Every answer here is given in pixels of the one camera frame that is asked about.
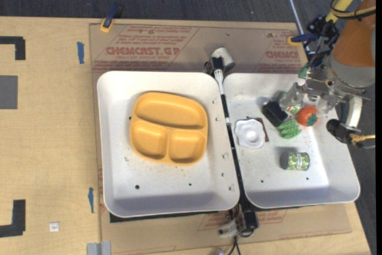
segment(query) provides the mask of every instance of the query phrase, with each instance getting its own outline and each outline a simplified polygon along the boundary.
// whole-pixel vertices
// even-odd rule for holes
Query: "can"
[[[280,158],[280,165],[284,170],[306,171],[310,165],[310,157],[305,152],[284,152]]]

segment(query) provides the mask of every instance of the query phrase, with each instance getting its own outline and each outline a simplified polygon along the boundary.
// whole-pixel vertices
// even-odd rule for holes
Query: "toy tomato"
[[[310,127],[317,121],[317,109],[314,106],[305,106],[297,114],[297,122]]]

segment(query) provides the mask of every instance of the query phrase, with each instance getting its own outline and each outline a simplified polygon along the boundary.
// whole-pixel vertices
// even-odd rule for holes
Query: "orange divided plate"
[[[193,99],[148,92],[134,104],[130,143],[142,158],[170,165],[192,165],[204,156],[207,138],[207,113]]]

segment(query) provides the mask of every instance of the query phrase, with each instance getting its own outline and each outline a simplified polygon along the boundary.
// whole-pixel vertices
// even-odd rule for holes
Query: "black tape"
[[[22,36],[0,36],[0,44],[14,45],[14,59],[25,60],[25,39]]]
[[[13,200],[12,224],[0,226],[0,238],[22,236],[25,231],[25,200]]]

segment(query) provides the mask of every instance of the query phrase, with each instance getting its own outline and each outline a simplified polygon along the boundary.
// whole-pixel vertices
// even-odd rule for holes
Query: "blue tape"
[[[89,188],[88,199],[89,199],[89,203],[90,203],[91,213],[94,214],[94,195],[93,195],[93,188],[92,187]]]
[[[84,44],[81,42],[77,42],[77,53],[78,53],[79,63],[84,64],[85,51],[84,51]]]

